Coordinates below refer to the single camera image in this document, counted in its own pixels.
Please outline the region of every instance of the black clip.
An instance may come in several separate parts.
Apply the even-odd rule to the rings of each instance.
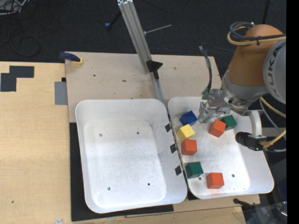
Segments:
[[[147,61],[146,62],[150,72],[154,73],[154,77],[159,79],[158,69],[163,65],[161,62]]]
[[[261,43],[260,43],[260,40],[261,39],[261,36],[259,35],[257,38],[256,38],[256,44],[259,46]]]

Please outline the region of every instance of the red block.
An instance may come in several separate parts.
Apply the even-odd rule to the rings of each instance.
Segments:
[[[181,154],[193,156],[197,152],[197,142],[196,140],[185,139],[181,143]]]
[[[208,189],[219,189],[224,186],[222,173],[210,173],[206,176],[206,184]]]
[[[220,137],[224,133],[225,128],[226,128],[226,123],[218,119],[215,119],[215,121],[210,126],[209,133],[216,137]]]

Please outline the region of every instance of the colored block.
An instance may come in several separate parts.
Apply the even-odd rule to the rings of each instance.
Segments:
[[[182,115],[182,117],[179,119],[181,121],[182,125],[193,125],[197,121],[197,117],[193,113],[193,111],[189,111]]]
[[[185,139],[181,143],[181,154],[193,156],[197,152],[197,141]]]
[[[225,131],[233,129],[237,125],[237,122],[232,115],[225,116],[220,121],[226,124]]]
[[[177,136],[179,140],[181,140],[181,142],[183,142],[185,139],[190,138],[194,134],[195,132],[189,124],[180,127],[180,129],[177,131]]]
[[[202,170],[200,162],[188,163],[185,167],[187,178],[195,178],[202,175],[204,172]]]
[[[215,121],[211,124],[209,133],[216,136],[220,137],[224,131],[225,131],[226,123],[215,119]]]
[[[209,173],[206,176],[206,185],[208,189],[219,189],[224,186],[222,173]]]

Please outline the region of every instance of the yellow block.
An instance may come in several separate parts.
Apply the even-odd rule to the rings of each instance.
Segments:
[[[177,131],[177,136],[183,142],[185,139],[190,138],[195,134],[192,127],[188,124],[183,127],[180,127],[180,129]]]

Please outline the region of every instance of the wooden board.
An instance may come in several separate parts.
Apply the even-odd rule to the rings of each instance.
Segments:
[[[1,223],[51,224],[62,218],[63,224],[70,224],[69,115],[66,105],[55,105],[54,93],[55,82],[66,75],[65,65],[1,62],[0,72],[9,72],[10,65],[34,66],[35,75],[18,78],[16,92],[0,92]],[[239,198],[259,203],[258,195]],[[239,223],[234,213],[242,211],[231,197],[184,201],[175,204],[174,210],[162,215],[116,217],[114,223],[197,223],[202,217],[203,223],[233,224]],[[109,219],[77,223],[105,221]]]
[[[77,104],[86,99],[156,98],[150,74],[145,74],[137,54],[72,52],[81,65],[65,61],[70,122],[76,122]],[[202,56],[152,55],[163,63],[158,70],[165,103],[173,97],[201,96],[209,82]],[[221,79],[211,57],[212,87]]]

